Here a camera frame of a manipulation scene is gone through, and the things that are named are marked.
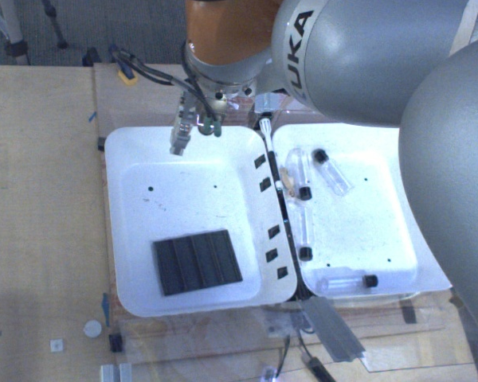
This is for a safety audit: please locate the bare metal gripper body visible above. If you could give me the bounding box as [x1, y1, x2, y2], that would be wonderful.
[174, 82, 257, 131]

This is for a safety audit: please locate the white plastic tray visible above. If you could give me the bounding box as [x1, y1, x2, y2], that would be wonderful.
[104, 125, 298, 318]
[270, 122, 453, 300]

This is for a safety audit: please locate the pale wood board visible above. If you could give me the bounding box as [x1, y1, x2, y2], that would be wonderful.
[92, 62, 478, 382]

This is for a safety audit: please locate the clear plastic bottle black cap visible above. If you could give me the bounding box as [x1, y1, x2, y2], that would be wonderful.
[319, 274, 379, 294]
[296, 206, 315, 263]
[284, 147, 313, 201]
[311, 148, 354, 197]

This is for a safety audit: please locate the black ribbed rectangular pad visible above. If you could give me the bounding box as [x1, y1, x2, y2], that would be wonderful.
[151, 228, 244, 297]

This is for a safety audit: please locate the white round disc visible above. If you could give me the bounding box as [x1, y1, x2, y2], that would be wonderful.
[83, 319, 104, 338]

